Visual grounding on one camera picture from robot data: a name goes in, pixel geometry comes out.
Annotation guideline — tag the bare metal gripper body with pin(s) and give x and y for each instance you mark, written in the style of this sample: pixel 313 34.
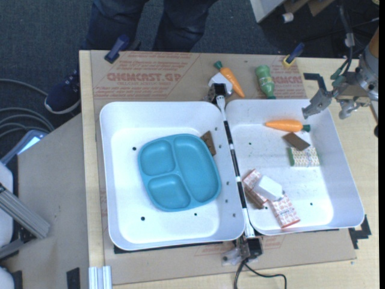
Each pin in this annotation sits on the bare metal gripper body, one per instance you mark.
pixel 353 91

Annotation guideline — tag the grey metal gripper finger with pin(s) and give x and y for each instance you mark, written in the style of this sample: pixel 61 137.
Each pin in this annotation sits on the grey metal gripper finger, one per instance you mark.
pixel 323 96
pixel 311 108

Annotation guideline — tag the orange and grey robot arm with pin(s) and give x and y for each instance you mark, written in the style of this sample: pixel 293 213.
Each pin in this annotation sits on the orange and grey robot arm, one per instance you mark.
pixel 370 56

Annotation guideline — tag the orange carrot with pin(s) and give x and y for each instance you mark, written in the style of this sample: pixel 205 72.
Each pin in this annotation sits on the orange carrot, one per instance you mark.
pixel 285 125
pixel 231 78

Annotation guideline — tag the brown flat chocolate bar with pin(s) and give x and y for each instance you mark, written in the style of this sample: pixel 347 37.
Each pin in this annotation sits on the brown flat chocolate bar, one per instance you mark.
pixel 296 141

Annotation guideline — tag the green and white patterned packet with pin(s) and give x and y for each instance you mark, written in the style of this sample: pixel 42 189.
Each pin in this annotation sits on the green and white patterned packet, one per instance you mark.
pixel 305 156

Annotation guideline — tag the green plastic bottle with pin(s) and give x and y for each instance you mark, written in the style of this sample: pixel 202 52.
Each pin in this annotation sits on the green plastic bottle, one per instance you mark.
pixel 265 81

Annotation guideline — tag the white plastic tray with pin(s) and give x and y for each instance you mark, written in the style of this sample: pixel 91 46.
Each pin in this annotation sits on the white plastic tray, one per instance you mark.
pixel 316 197
pixel 126 191

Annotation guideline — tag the thin black and white rod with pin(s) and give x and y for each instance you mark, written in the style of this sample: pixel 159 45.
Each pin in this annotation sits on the thin black and white rod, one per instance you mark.
pixel 233 155

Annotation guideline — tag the orange and white carton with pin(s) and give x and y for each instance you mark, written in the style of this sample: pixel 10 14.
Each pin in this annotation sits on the orange and white carton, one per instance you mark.
pixel 250 178
pixel 285 211

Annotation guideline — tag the small white carton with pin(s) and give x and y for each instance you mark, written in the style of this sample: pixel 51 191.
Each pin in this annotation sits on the small white carton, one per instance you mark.
pixel 219 78

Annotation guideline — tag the brown biscuit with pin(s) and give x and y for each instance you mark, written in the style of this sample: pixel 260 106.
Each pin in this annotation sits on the brown biscuit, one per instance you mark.
pixel 210 144

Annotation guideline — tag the blue divided plate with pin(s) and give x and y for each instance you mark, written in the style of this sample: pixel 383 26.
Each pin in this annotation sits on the blue divided plate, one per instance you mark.
pixel 180 173

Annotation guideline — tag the brown cardboard board red print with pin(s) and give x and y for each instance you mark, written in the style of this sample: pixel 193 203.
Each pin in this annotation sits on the brown cardboard board red print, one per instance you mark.
pixel 150 77

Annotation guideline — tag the person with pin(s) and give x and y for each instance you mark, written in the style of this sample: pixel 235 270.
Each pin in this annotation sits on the person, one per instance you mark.
pixel 168 17

